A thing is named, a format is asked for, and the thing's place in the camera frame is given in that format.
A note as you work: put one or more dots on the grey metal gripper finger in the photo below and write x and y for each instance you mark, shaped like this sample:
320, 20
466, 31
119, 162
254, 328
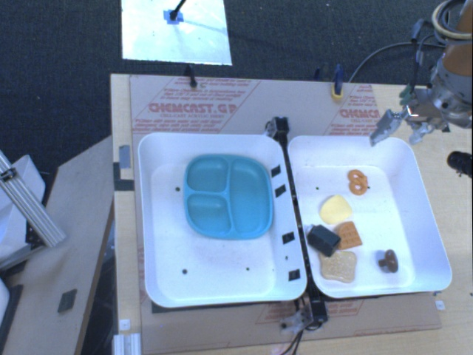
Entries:
417, 135
384, 128

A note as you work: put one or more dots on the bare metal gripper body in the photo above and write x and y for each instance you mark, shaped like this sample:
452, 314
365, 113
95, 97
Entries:
445, 104

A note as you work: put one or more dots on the orange pretzel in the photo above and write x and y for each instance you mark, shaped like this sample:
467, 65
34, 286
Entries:
357, 183

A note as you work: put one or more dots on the white plastic tray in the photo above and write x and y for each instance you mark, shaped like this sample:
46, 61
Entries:
207, 272
406, 216

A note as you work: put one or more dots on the yellow potato crisp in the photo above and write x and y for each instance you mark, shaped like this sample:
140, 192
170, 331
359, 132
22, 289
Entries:
334, 210

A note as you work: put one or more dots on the orange waffle biscuit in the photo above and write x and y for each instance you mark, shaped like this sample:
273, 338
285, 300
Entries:
350, 237

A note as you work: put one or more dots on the thin black and white rod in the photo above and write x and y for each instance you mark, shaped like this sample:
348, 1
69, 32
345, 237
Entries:
295, 205

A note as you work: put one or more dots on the black box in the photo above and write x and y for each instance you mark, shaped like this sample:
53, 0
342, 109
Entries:
323, 240

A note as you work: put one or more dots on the beige toast slice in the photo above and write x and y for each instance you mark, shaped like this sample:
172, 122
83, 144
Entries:
338, 268

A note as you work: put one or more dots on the blue divided plate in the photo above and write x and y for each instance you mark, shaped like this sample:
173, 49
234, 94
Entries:
244, 198

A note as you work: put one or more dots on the brown cardboard board red print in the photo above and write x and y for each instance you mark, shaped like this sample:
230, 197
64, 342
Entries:
221, 105

